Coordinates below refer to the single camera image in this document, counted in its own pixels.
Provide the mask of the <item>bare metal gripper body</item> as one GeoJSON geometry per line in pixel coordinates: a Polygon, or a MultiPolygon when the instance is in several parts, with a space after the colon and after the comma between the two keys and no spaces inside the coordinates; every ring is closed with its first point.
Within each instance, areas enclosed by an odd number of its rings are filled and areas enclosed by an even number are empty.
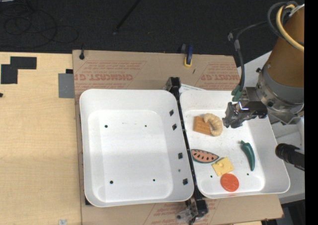
{"type": "Polygon", "coordinates": [[[255,86],[238,85],[238,112],[244,120],[271,116],[275,120],[298,120],[304,106],[304,88],[280,84],[272,79],[259,79],[255,86]]]}

